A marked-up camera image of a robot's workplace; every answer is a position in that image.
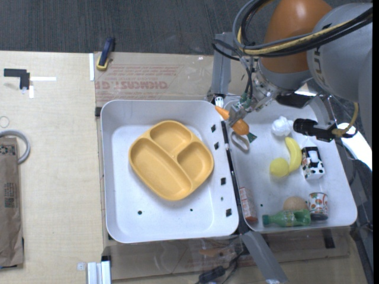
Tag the yellow lemon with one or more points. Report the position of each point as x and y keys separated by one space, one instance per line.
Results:
x=279 y=167

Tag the brown cardboard board red print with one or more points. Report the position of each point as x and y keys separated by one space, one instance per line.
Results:
x=142 y=69

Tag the white plastic tray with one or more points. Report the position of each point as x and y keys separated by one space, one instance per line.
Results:
x=266 y=185
x=165 y=217

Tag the green plastic bottle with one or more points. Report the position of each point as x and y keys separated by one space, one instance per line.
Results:
x=285 y=218

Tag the tan bread roll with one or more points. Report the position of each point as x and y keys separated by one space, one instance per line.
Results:
x=294 y=203

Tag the white crumpled paper ball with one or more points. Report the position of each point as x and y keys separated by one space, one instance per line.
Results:
x=281 y=126

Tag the thin black and white rod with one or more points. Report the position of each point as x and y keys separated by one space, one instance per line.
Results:
x=234 y=176

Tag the yellow divided plate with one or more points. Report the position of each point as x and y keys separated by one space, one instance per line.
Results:
x=165 y=164

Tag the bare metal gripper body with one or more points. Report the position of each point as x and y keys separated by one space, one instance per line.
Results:
x=260 y=92

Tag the beige rubber band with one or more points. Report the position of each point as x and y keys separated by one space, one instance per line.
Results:
x=237 y=142

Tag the white can with orange print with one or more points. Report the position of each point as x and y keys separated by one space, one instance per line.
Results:
x=318 y=204

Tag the black and white milk carton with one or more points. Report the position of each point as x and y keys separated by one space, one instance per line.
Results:
x=313 y=164

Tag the black cylinder on white bracket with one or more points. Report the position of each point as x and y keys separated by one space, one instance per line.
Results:
x=308 y=126

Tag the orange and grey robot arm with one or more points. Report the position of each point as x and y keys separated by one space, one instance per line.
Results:
x=296 y=25

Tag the orange carrot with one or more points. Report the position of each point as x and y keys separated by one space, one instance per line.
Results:
x=242 y=126

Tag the brown paper bag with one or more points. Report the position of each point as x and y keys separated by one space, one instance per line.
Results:
x=10 y=217

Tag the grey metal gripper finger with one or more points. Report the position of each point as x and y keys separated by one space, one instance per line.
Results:
x=240 y=111
x=231 y=120

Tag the yellow banana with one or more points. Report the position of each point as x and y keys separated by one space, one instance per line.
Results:
x=294 y=155

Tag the orange and white carton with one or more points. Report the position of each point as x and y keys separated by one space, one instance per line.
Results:
x=248 y=206

